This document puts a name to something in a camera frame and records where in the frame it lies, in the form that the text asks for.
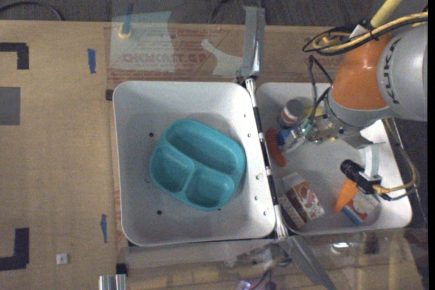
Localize red sausage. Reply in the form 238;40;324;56
265;127;288;168

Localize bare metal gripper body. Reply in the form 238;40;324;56
304;114;345;144

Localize green divided plate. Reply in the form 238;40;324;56
148;117;247;213

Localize brown and white carton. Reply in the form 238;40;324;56
278;171;326;229

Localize small can orange label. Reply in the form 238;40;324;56
277;98;307;128

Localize orange carrot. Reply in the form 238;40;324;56
333;178;360;214

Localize black cylinder on white bracket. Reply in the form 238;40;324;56
339;141;387;196

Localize blue and white packet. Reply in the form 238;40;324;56
341;192;381;226

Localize white plastic tray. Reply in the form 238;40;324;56
254;81;414;236
111;80;277;247

